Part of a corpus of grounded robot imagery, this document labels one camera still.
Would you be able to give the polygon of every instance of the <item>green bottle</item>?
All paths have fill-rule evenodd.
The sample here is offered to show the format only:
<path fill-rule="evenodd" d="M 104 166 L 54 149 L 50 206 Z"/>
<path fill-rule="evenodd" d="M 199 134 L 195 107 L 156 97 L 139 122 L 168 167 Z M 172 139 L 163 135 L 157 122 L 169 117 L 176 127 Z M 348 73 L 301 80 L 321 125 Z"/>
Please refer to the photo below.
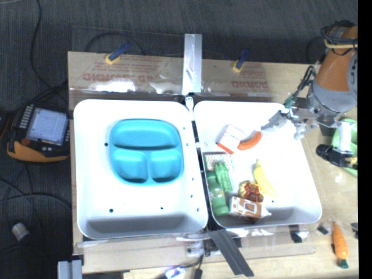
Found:
<path fill-rule="evenodd" d="M 216 173 L 213 171 L 207 172 L 207 182 L 209 190 L 210 203 L 215 217 L 225 216 L 229 209 L 226 205 L 225 193 L 217 182 Z"/>

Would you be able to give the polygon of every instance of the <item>green object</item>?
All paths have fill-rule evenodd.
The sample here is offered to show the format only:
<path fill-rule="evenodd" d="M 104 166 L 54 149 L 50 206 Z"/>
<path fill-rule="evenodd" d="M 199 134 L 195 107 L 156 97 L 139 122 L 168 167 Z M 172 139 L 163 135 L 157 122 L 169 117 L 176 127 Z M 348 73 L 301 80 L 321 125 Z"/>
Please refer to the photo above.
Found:
<path fill-rule="evenodd" d="M 353 122 L 354 125 L 351 129 L 351 142 L 350 142 L 350 151 L 353 153 L 353 156 L 358 156 L 358 123 L 353 119 L 343 119 L 342 121 L 345 122 Z M 339 131 L 336 129 L 333 139 L 332 139 L 332 146 L 337 148 L 339 146 Z M 351 169 L 349 167 L 344 167 L 346 171 L 350 174 L 353 174 L 355 177 L 358 177 L 358 170 Z"/>
<path fill-rule="evenodd" d="M 295 100 L 294 100 L 294 96 L 291 95 L 290 97 L 288 97 L 285 101 L 284 101 L 284 107 L 286 109 L 290 109 L 291 106 L 295 103 Z"/>
<path fill-rule="evenodd" d="M 338 263 L 339 267 L 342 269 L 348 269 L 349 265 L 346 262 L 346 259 L 341 259 L 340 262 Z"/>
<path fill-rule="evenodd" d="M 223 162 L 218 162 L 214 166 L 214 172 L 216 173 L 217 182 L 221 185 L 224 192 L 232 192 L 230 176 L 228 175 L 228 168 Z"/>
<path fill-rule="evenodd" d="M 226 205 L 225 193 L 217 182 L 216 173 L 210 171 L 207 173 L 208 191 L 212 212 L 215 217 L 225 216 L 229 209 Z"/>

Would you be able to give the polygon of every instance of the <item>snack bag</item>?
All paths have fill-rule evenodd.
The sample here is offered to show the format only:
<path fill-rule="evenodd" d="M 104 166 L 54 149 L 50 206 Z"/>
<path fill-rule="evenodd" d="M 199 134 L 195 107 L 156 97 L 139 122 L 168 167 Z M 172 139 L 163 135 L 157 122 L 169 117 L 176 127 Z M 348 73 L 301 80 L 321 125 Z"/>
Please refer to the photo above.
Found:
<path fill-rule="evenodd" d="M 239 197 L 249 199 L 252 202 L 263 202 L 263 195 L 259 186 L 253 181 L 244 181 L 239 186 Z"/>
<path fill-rule="evenodd" d="M 249 199 L 239 198 L 237 196 L 230 198 L 228 214 L 252 223 L 271 215 L 262 203 L 252 202 Z"/>

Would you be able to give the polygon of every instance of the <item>black cord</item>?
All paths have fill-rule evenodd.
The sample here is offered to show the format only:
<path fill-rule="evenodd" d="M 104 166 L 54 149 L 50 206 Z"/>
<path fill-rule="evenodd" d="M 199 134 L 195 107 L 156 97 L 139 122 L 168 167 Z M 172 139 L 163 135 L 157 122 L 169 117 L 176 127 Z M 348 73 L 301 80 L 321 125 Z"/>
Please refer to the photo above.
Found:
<path fill-rule="evenodd" d="M 119 36 L 125 40 L 130 40 L 140 51 L 140 53 L 142 55 L 145 55 L 145 53 L 143 52 L 143 49 L 138 45 L 137 42 L 135 42 L 133 39 L 131 39 L 130 37 L 126 36 L 124 33 L 121 33 L 121 32 L 115 32 L 115 31 L 110 31 L 110 32 L 105 32 L 105 33 L 101 33 L 101 34 L 98 34 L 96 35 L 95 37 L 93 37 L 88 43 L 87 45 L 85 46 L 84 48 L 84 52 L 89 52 L 91 47 L 93 46 L 93 44 L 100 38 L 103 38 L 103 37 L 106 37 L 106 36 Z"/>
<path fill-rule="evenodd" d="M 323 46 L 324 46 L 324 41 L 321 40 L 321 39 L 322 39 L 322 37 L 321 37 L 321 36 L 318 36 L 318 37 L 313 38 L 312 40 L 310 40 L 310 41 L 307 43 L 306 48 L 305 48 L 305 58 L 306 58 L 306 63 L 311 64 L 311 63 L 313 63 L 313 62 L 315 62 L 315 61 L 319 61 L 320 63 L 323 62 L 323 60 L 324 60 L 324 58 L 325 58 L 325 56 L 326 56 L 326 51 L 325 51 L 325 49 L 323 48 Z M 311 47 L 312 47 L 314 44 L 317 44 L 317 41 L 318 41 L 318 40 L 321 40 L 321 47 L 323 48 L 323 50 L 322 50 L 321 53 L 319 53 L 319 57 L 318 57 L 318 58 L 316 58 L 315 60 L 312 60 L 312 59 L 310 59 L 310 49 L 311 49 Z"/>
<path fill-rule="evenodd" d="M 30 194 L 33 194 L 33 189 L 32 189 L 32 186 L 31 186 L 31 177 L 30 177 L 30 171 L 28 169 L 28 165 L 26 162 L 23 163 L 24 164 L 24 169 L 26 171 L 26 176 L 27 176 L 27 180 L 28 180 L 28 186 L 29 186 L 29 189 L 30 189 Z M 41 221 L 40 221 L 40 217 L 39 215 L 37 214 L 36 210 L 35 210 L 35 216 L 37 218 L 37 225 L 38 225 L 38 229 L 39 229 L 39 235 L 40 237 L 42 237 L 42 228 L 41 228 Z M 62 248 L 62 249 L 58 249 L 56 251 L 52 251 L 52 252 L 45 252 L 46 255 L 48 256 L 51 256 L 51 255 L 57 255 L 59 253 L 63 253 L 64 251 L 67 251 L 67 250 L 71 250 L 71 246 L 70 244 L 68 244 L 66 247 Z"/>
<path fill-rule="evenodd" d="M 11 188 L 13 189 L 14 191 L 16 191 L 18 194 L 20 194 L 20 196 L 15 196 L 13 198 L 9 198 L 9 193 L 7 193 L 6 195 L 6 198 L 1 200 L 0 201 L 0 205 L 1 204 L 8 204 L 9 201 L 12 201 L 12 200 L 17 200 L 17 199 L 23 199 L 25 198 L 29 204 L 32 206 L 32 213 L 35 215 L 36 219 L 37 219 L 37 226 L 38 226 L 38 231 L 39 231 L 39 235 L 40 237 L 42 237 L 42 228 L 41 228 L 41 222 L 40 222 L 40 217 L 39 215 L 37 214 L 37 211 L 35 210 L 35 207 L 33 205 L 32 202 L 30 202 L 30 200 L 28 200 L 29 198 L 45 198 L 45 199 L 53 199 L 57 202 L 59 202 L 60 204 L 62 204 L 65 208 L 68 209 L 69 212 L 71 212 L 71 207 L 70 205 L 68 205 L 66 202 L 64 202 L 63 200 L 61 200 L 60 198 L 56 197 L 56 196 L 53 196 L 53 195 L 48 195 L 48 194 L 24 194 L 21 192 L 21 190 L 19 190 L 18 188 L 16 188 L 13 184 L 7 182 L 6 180 L 4 180 L 3 178 L 0 178 L 0 183 L 3 183 L 5 184 L 6 186 L 8 186 L 8 188 Z M 48 256 L 52 256 L 52 255 L 56 255 L 56 254 L 59 254 L 59 253 L 62 253 L 66 250 L 70 250 L 70 245 L 68 245 L 67 247 L 61 249 L 61 250 L 57 250 L 57 251 L 52 251 L 52 252 L 45 252 L 46 255 Z"/>
<path fill-rule="evenodd" d="M 315 67 L 313 65 L 310 65 L 306 69 L 305 75 L 303 76 L 302 81 L 298 85 L 296 92 L 294 92 L 292 94 L 292 98 L 293 99 L 296 99 L 297 96 L 299 95 L 299 93 L 305 88 L 305 86 L 307 86 L 307 85 L 310 84 L 310 80 L 311 80 L 310 78 L 311 78 L 311 76 L 313 76 L 313 77 L 316 76 L 316 70 L 315 70 Z"/>
<path fill-rule="evenodd" d="M 5 181 L 3 178 L 0 178 L 0 182 L 3 183 L 3 184 L 5 184 L 8 187 L 8 189 L 5 192 L 5 199 L 9 199 L 9 194 L 10 194 L 10 191 L 11 190 L 16 191 L 19 195 L 24 195 L 24 193 L 21 192 L 21 190 L 19 190 L 18 188 L 16 188 L 13 184 Z M 32 219 L 33 219 L 33 216 L 34 216 L 34 206 L 33 206 L 33 204 L 30 201 L 27 200 L 27 202 L 32 207 L 31 216 L 30 216 L 30 219 L 28 220 L 28 223 L 27 223 L 28 227 L 30 227 L 31 226 Z M 11 224 L 11 222 L 10 222 L 10 220 L 8 218 L 8 214 L 6 212 L 5 212 L 4 216 L 5 216 L 6 222 L 8 223 L 9 228 L 11 228 L 13 226 L 13 224 Z"/>
<path fill-rule="evenodd" d="M 348 20 L 341 20 L 341 21 L 335 22 L 332 25 L 325 26 L 324 28 L 321 29 L 320 33 L 321 33 L 321 36 L 325 40 L 327 40 L 330 44 L 352 44 L 352 45 L 356 45 L 357 44 L 357 39 L 336 37 L 336 36 L 331 35 L 332 32 L 334 32 L 337 29 L 351 28 L 353 26 L 355 26 L 354 23 L 352 23 Z"/>
<path fill-rule="evenodd" d="M 60 90 L 62 90 L 65 86 L 67 86 L 67 80 L 65 80 L 60 85 L 45 89 L 44 91 L 42 91 L 39 94 L 37 94 L 36 96 L 34 96 L 31 100 L 25 102 L 24 104 L 22 104 L 22 106 L 18 107 L 16 110 L 14 110 L 13 114 L 16 113 L 18 110 L 20 110 L 21 108 L 23 108 L 23 107 L 25 107 L 25 106 L 27 106 L 31 103 L 34 103 L 34 102 L 37 102 L 38 104 L 46 103 L 49 99 L 51 99 L 53 96 L 58 94 L 58 92 Z"/>
<path fill-rule="evenodd" d="M 48 88 L 53 88 L 46 80 L 44 80 L 41 75 L 37 72 L 37 69 L 35 67 L 35 63 L 34 63 L 34 51 L 35 51 L 35 43 L 36 43 L 36 37 L 37 37 L 37 34 L 38 34 L 38 31 L 40 29 L 40 24 L 41 24 L 41 18 L 42 18 L 42 9 L 41 9 L 41 4 L 40 4 L 40 1 L 39 0 L 35 0 L 37 5 L 38 5 L 38 10 L 39 10 L 39 16 L 38 16 L 38 20 L 37 20 L 37 24 L 36 24 L 36 27 L 35 27 L 35 30 L 34 30 L 34 34 L 33 34 L 33 38 L 31 40 L 31 48 L 30 48 L 30 64 L 31 64 L 31 68 L 33 70 L 33 72 L 35 73 L 35 75 L 37 76 L 37 78 L 40 80 L 40 82 L 44 83 Z M 61 96 L 59 93 L 57 93 L 57 95 L 59 97 L 61 97 L 66 103 L 67 103 L 67 100 L 66 98 L 64 98 L 63 96 Z"/>
<path fill-rule="evenodd" d="M 204 258 L 204 254 L 202 254 L 201 258 L 200 258 L 200 263 L 199 263 L 199 266 L 198 266 L 198 269 L 200 269 L 202 263 L 203 263 L 203 258 Z"/>
<path fill-rule="evenodd" d="M 25 246 L 25 245 L 16 245 L 16 246 L 8 247 L 8 248 L 0 251 L 0 260 L 5 254 L 8 254 L 10 252 L 14 252 L 14 251 L 17 251 L 17 250 L 28 251 L 32 255 L 35 255 L 35 253 L 36 253 L 39 256 L 40 266 L 38 268 L 38 277 L 40 279 L 42 279 L 43 262 L 47 258 L 47 256 L 44 253 L 42 253 L 39 249 L 37 249 L 36 247 Z"/>

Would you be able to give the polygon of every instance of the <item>black cable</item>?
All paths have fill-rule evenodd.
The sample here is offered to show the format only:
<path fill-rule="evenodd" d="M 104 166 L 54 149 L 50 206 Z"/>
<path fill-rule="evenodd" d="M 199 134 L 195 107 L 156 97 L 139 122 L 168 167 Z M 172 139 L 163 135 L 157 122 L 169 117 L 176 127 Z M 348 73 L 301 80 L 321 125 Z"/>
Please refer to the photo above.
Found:
<path fill-rule="evenodd" d="M 307 69 L 306 69 L 306 72 L 305 72 L 305 75 L 303 76 L 303 79 L 302 81 L 300 82 L 300 84 L 298 85 L 297 87 L 297 90 L 296 92 L 294 92 L 292 94 L 292 99 L 296 99 L 297 96 L 299 95 L 299 93 L 305 88 L 305 86 L 309 85 L 310 84 L 310 78 L 311 76 L 315 77 L 316 76 L 316 70 L 315 70 L 315 67 L 313 65 L 310 65 Z"/>
<path fill-rule="evenodd" d="M 133 39 L 131 39 L 130 37 L 126 36 L 124 33 L 122 32 L 115 32 L 115 31 L 110 31 L 110 32 L 105 32 L 105 33 L 101 33 L 101 34 L 98 34 L 96 35 L 95 37 L 93 37 L 88 43 L 87 45 L 85 46 L 84 48 L 84 52 L 89 52 L 92 45 L 100 38 L 102 37 L 105 37 L 105 36 L 119 36 L 121 38 L 124 38 L 125 40 L 130 40 L 140 51 L 140 53 L 142 55 L 145 55 L 145 53 L 143 52 L 143 49 L 138 45 L 137 42 L 135 42 Z"/>
<path fill-rule="evenodd" d="M 43 92 L 40 92 L 38 95 L 36 95 L 30 102 L 28 103 L 32 103 L 32 102 L 40 102 L 40 103 L 45 103 L 47 100 L 49 100 L 50 98 L 52 98 L 53 96 L 55 96 L 56 94 L 59 94 L 59 91 L 62 90 L 65 86 L 67 86 L 67 82 L 68 80 L 65 80 L 63 83 L 57 85 L 57 86 L 54 86 L 54 87 L 50 87 L 46 90 L 44 90 Z M 68 105 L 68 101 L 60 96 L 64 102 Z"/>
<path fill-rule="evenodd" d="M 202 254 L 197 261 L 193 262 L 193 263 L 190 263 L 190 264 L 182 264 L 180 265 L 179 267 L 183 267 L 185 269 L 189 268 L 189 267 L 196 267 L 197 265 L 199 265 L 199 268 L 200 268 L 200 265 L 202 264 L 203 262 L 203 257 L 204 257 L 204 254 Z"/>
<path fill-rule="evenodd" d="M 353 26 L 355 26 L 355 24 L 348 20 L 336 21 L 334 24 L 325 26 L 324 28 L 322 28 L 320 33 L 321 33 L 321 36 L 332 45 L 352 45 L 353 48 L 349 48 L 343 53 L 337 53 L 335 49 L 331 49 L 333 53 L 335 53 L 336 55 L 344 56 L 348 52 L 350 52 L 352 49 L 357 50 L 356 45 L 358 43 L 358 39 L 332 36 L 332 33 L 334 33 L 340 28 L 351 28 Z"/>
<path fill-rule="evenodd" d="M 324 46 L 324 41 L 323 40 L 321 42 L 321 46 L 322 46 L 323 50 L 322 50 L 321 53 L 319 53 L 319 57 L 316 58 L 315 60 L 310 59 L 310 49 L 311 49 L 312 45 L 316 44 L 317 43 L 316 41 L 321 40 L 321 39 L 322 39 L 321 36 L 315 37 L 307 43 L 306 48 L 305 48 L 305 59 L 306 59 L 307 64 L 311 64 L 315 61 L 319 61 L 320 63 L 323 62 L 323 60 L 326 56 L 325 48 L 323 48 L 323 46 Z"/>
<path fill-rule="evenodd" d="M 30 194 L 32 194 L 33 193 L 33 188 L 32 188 L 32 185 L 31 185 L 30 171 L 28 169 L 28 166 L 27 166 L 26 162 L 23 162 L 23 166 L 24 166 L 24 171 L 26 172 L 26 176 L 27 176 L 28 188 L 30 190 Z"/>
<path fill-rule="evenodd" d="M 13 184 L 7 182 L 6 180 L 4 180 L 3 178 L 0 178 L 0 183 L 3 183 L 5 184 L 6 186 L 8 186 L 8 188 L 11 188 L 13 190 L 15 190 L 16 192 L 18 192 L 18 194 L 20 194 L 20 196 L 15 196 L 13 198 L 8 198 L 8 195 L 6 196 L 6 199 L 3 199 L 0 201 L 0 205 L 1 204 L 7 204 L 8 201 L 11 201 L 11 200 L 14 200 L 14 199 L 23 199 L 23 198 L 26 198 L 28 200 L 28 198 L 37 198 L 37 197 L 40 197 L 40 198 L 47 198 L 47 199 L 53 199 L 59 203 L 61 203 L 65 208 L 68 209 L 68 211 L 71 212 L 71 207 L 70 205 L 68 205 L 67 203 L 65 203 L 63 200 L 59 199 L 58 197 L 56 196 L 53 196 L 53 195 L 48 195 L 48 194 L 24 194 L 21 192 L 21 190 L 19 190 L 18 188 L 16 188 Z M 37 211 L 35 210 L 34 208 L 34 205 L 33 203 L 31 203 L 29 200 L 28 202 L 30 203 L 30 205 L 32 206 L 33 210 L 32 212 L 34 213 L 36 219 L 37 219 L 37 226 L 38 226 L 38 229 L 39 229 L 39 235 L 40 237 L 42 237 L 42 228 L 41 228 L 41 222 L 40 222 L 40 217 L 39 215 L 37 214 Z M 64 251 L 66 251 L 67 249 L 70 249 L 70 245 L 68 245 L 67 247 L 61 249 L 61 250 L 58 250 L 58 251 L 53 251 L 53 252 L 46 252 L 45 254 L 46 255 L 55 255 L 55 254 L 58 254 L 58 253 L 62 253 Z"/>
<path fill-rule="evenodd" d="M 16 250 L 29 251 L 29 252 L 31 252 L 31 254 L 35 255 L 35 253 L 36 253 L 39 256 L 40 266 L 38 268 L 38 271 L 39 271 L 38 277 L 40 279 L 42 279 L 43 262 L 47 258 L 47 256 L 44 253 L 42 253 L 39 249 L 37 249 L 36 247 L 25 246 L 25 245 L 16 245 L 16 246 L 11 246 L 11 247 L 8 247 L 4 250 L 1 250 L 0 251 L 0 260 L 1 260 L 3 255 L 8 254 L 10 252 L 14 252 Z"/>
<path fill-rule="evenodd" d="M 38 16 L 38 20 L 37 20 L 37 24 L 36 24 L 36 27 L 35 27 L 35 30 L 34 30 L 34 34 L 33 34 L 33 38 L 31 40 L 31 48 L 30 48 L 30 64 L 31 64 L 31 68 L 33 70 L 33 72 L 35 73 L 35 75 L 37 76 L 37 78 L 42 82 L 44 83 L 47 87 L 49 88 L 52 88 L 52 86 L 46 81 L 44 80 L 41 75 L 37 72 L 37 69 L 35 67 L 35 63 L 34 63 L 34 50 L 35 50 L 35 43 L 36 43 L 36 37 L 37 37 L 37 34 L 38 34 L 38 31 L 40 29 L 40 24 L 41 24 L 41 18 L 42 18 L 42 9 L 41 9 L 41 4 L 40 4 L 40 1 L 39 0 L 35 0 L 37 5 L 38 5 L 38 10 L 39 10 L 39 16 Z M 67 100 L 66 98 L 64 98 L 63 96 L 61 96 L 60 94 L 58 94 L 59 97 L 61 97 L 66 103 L 67 103 Z"/>
<path fill-rule="evenodd" d="M 204 258 L 204 254 L 202 254 L 201 258 L 200 258 L 200 264 L 198 266 L 198 269 L 200 269 L 202 263 L 203 263 L 203 258 Z"/>

